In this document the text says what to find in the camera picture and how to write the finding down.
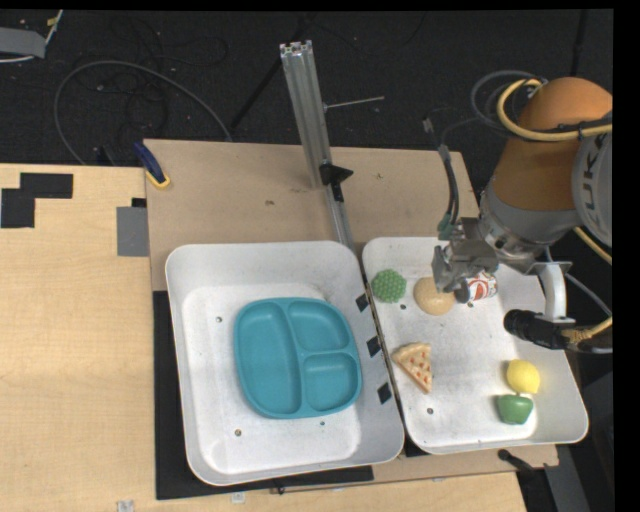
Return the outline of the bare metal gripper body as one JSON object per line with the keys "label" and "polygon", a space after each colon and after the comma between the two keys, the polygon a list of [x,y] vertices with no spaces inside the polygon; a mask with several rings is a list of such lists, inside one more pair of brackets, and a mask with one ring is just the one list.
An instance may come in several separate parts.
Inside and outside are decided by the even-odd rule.
{"label": "bare metal gripper body", "polygon": [[454,276],[495,272],[499,265],[526,272],[539,256],[539,247],[498,221],[462,218],[446,248],[447,268]]}

